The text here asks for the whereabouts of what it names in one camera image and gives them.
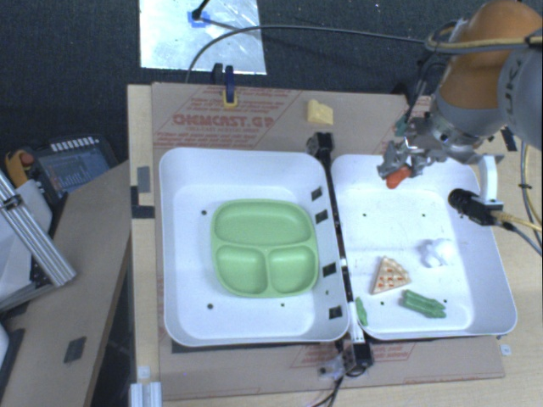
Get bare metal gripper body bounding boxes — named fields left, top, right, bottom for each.
left=400, top=116, right=483, bottom=163

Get orange toy carrot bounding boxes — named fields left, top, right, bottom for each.
left=385, top=167, right=413, bottom=190

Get white plastic tray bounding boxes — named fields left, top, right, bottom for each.
left=158, top=147, right=351, bottom=348
left=329, top=153, right=519, bottom=342

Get thin black and white rod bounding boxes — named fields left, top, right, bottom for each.
left=316, top=144, right=367, bottom=346

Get yellow cheese wedge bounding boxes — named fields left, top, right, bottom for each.
left=306, top=98, right=335, bottom=126

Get white lumpy toy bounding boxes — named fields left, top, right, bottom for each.
left=417, top=237, right=456, bottom=269

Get toy pizza slice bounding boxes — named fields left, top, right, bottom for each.
left=369, top=255, right=412, bottom=297

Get brown cardboard board red print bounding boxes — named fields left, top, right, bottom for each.
left=149, top=81, right=507, bottom=403

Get green toy bean bundle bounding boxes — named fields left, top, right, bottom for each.
left=398, top=289, right=448, bottom=320

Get green toy pea pod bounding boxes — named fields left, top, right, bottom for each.
left=354, top=296, right=370, bottom=326

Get green divided plate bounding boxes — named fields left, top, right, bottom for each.
left=210, top=198, right=321, bottom=300

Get black cylinder on white bracket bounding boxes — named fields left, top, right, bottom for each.
left=447, top=153, right=507, bottom=227

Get black block with thin wires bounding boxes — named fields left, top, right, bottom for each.
left=306, top=131, right=334, bottom=158
left=338, top=340, right=375, bottom=377

